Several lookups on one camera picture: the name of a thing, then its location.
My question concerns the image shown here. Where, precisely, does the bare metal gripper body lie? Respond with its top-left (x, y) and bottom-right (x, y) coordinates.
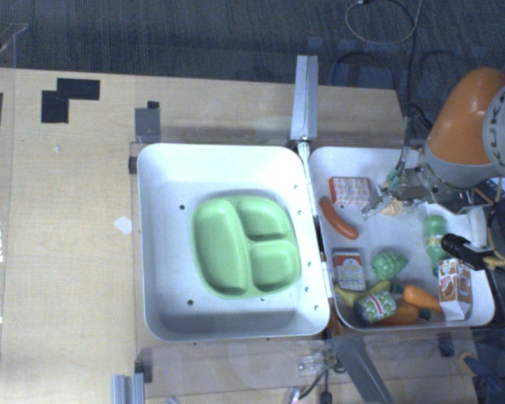
top-left (387, 167), bottom-right (439, 204)

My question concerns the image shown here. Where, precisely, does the cream toy bread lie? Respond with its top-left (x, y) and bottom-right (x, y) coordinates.
top-left (380, 197), bottom-right (406, 218)

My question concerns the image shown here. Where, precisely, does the orange and white carton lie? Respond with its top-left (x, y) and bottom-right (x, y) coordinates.
top-left (328, 176), bottom-right (372, 210)

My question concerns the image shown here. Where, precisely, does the white plastic tray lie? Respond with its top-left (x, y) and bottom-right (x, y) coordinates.
top-left (136, 142), bottom-right (332, 344)
top-left (308, 146), bottom-right (497, 332)

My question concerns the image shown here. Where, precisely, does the orange toy sausage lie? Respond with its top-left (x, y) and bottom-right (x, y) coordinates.
top-left (318, 196), bottom-right (360, 242)

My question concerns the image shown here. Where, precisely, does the green plastic bottle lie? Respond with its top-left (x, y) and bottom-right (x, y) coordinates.
top-left (422, 214), bottom-right (450, 278)

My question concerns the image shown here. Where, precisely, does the green toy broccoli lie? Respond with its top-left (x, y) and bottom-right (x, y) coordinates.
top-left (369, 251), bottom-right (410, 282)

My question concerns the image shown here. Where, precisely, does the red and white carton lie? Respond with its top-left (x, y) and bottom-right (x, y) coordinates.
top-left (331, 247), bottom-right (368, 292)

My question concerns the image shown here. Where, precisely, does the orange carrot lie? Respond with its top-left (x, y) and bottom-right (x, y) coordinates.
top-left (388, 283), bottom-right (444, 313)
top-left (377, 302), bottom-right (433, 327)

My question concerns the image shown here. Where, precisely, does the brown and white carton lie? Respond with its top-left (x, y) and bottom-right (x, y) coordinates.
top-left (436, 258), bottom-right (474, 322)

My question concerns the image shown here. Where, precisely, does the yellow banana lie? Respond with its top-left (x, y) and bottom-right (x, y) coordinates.
top-left (333, 279), bottom-right (393, 309)

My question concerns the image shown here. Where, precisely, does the green can with red label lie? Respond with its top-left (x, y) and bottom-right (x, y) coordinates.
top-left (353, 290), bottom-right (399, 327)

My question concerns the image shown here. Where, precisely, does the green divided plate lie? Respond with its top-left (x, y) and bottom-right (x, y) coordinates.
top-left (190, 195), bottom-right (302, 300)

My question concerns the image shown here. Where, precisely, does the black cylinder on white bracket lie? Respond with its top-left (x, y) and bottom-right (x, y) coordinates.
top-left (440, 205), bottom-right (496, 271)

